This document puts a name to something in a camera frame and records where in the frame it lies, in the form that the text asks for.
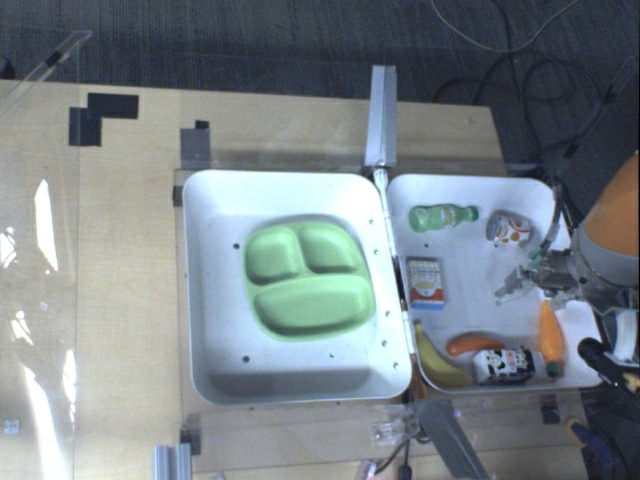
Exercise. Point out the white can with orange print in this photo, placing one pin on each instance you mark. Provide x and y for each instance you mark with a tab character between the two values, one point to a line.
509	229

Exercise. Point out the red and white carton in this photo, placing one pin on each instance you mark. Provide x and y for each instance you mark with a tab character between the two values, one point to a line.
425	283

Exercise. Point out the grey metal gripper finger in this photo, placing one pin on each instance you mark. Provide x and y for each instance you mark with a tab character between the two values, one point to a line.
517	275
510	293

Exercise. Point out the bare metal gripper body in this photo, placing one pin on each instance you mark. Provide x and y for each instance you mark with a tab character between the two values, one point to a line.
555	275

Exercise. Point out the thin black and white rod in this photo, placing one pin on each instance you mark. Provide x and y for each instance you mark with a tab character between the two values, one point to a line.
389	218

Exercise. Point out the green divided plate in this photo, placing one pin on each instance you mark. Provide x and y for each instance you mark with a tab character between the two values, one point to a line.
310	278

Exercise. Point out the yellow banana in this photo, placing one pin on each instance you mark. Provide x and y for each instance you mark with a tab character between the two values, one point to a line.
440	365

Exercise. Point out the black cylinder on white bracket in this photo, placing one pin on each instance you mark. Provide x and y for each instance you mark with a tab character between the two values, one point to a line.
625	338

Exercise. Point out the white plastic tray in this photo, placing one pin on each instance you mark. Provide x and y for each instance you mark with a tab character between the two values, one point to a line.
300	368
475	288

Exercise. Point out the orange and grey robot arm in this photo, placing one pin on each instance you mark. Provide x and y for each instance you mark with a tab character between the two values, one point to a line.
612	218

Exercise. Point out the orange sausage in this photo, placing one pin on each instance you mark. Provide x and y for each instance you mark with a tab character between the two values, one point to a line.
475	345

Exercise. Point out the black and white milk carton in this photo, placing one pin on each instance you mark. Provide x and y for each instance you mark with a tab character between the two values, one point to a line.
505	365

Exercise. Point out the orange bottle with green cap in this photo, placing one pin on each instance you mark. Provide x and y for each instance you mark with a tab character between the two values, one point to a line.
551	338

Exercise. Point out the green plastic bottle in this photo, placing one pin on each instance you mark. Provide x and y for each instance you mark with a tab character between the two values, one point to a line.
440	217

